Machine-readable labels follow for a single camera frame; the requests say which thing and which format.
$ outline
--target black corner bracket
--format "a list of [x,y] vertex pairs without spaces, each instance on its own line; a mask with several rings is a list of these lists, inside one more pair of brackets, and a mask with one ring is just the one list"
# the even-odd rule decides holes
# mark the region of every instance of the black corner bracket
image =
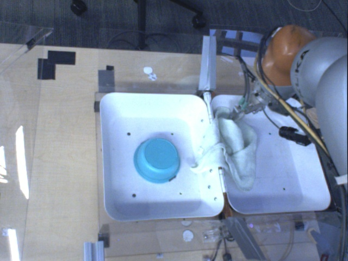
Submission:
[[55,80],[56,65],[75,65],[76,52],[48,51],[47,59],[38,59],[38,79]]

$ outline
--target dark floor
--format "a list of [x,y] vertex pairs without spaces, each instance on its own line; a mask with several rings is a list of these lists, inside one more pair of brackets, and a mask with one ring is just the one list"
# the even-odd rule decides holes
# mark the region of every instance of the dark floor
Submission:
[[[208,20],[196,30],[194,13],[167,0],[147,0],[147,32],[206,34],[209,28],[266,30],[296,23],[311,30],[341,32],[344,28],[324,3],[314,11],[300,11],[287,0],[190,0],[201,7]],[[348,0],[324,0],[347,27]],[[290,0],[311,10],[319,0]],[[85,0],[88,11],[76,16],[71,0],[0,0],[0,21],[53,27],[48,44],[74,47],[105,47],[105,38],[123,30],[137,30],[133,0]]]

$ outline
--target towel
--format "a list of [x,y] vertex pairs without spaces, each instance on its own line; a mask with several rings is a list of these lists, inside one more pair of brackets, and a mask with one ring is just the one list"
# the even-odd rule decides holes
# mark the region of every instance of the towel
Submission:
[[256,132],[242,120],[230,119],[230,110],[219,107],[198,152],[194,173],[223,167],[242,191],[252,189],[255,180]]

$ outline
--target blue bowl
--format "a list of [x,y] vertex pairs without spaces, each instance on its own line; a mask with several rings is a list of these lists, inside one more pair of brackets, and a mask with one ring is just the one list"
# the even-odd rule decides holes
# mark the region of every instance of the blue bowl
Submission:
[[175,178],[180,159],[175,146],[162,138],[148,139],[134,153],[137,172],[152,183],[165,183]]

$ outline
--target blue plastic container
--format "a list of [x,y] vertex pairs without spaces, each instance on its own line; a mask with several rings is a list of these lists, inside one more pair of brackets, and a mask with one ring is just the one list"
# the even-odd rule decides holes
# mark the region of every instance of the blue plastic container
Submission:
[[152,183],[165,183],[178,174],[180,159],[175,146],[162,138],[148,139],[134,153],[137,172]]

